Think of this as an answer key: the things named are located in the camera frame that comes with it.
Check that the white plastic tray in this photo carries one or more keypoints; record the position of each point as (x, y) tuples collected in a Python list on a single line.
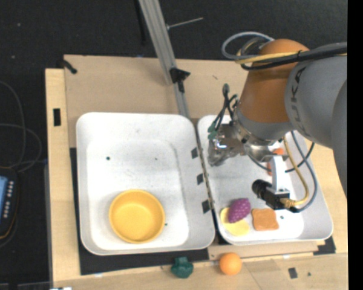
[(239, 180), (139, 150)]

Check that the pale wood board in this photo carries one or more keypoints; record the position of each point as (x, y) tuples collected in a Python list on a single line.
[(115, 86)]

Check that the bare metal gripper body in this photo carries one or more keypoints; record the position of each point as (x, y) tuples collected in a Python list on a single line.
[(233, 141)]

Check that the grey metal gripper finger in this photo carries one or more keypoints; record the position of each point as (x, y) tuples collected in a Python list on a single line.
[(227, 156), (213, 157)]

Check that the orange ball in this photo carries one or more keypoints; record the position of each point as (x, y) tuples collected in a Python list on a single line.
[(230, 263)]

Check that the purple grapes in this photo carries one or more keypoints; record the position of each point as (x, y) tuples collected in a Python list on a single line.
[(239, 210)]

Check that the brown toast slice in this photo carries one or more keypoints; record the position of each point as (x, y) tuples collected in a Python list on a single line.
[(264, 220)]

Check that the thin black and white rod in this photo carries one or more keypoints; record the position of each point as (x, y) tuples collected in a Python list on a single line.
[(206, 177)]

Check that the black cylinder on white bracket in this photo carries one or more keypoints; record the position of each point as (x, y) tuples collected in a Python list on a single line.
[(276, 189)]

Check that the orange carrot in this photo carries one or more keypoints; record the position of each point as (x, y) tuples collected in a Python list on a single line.
[(279, 151)]

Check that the yellow banana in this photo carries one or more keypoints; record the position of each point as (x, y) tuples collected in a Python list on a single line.
[(237, 228)]

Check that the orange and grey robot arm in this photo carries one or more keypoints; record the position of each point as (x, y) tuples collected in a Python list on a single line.
[(269, 95)]

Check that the yellow bowl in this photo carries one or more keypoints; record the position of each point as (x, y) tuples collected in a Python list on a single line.
[(136, 217)]

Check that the green broccoli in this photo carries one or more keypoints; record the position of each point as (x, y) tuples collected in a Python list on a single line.
[(182, 268)]

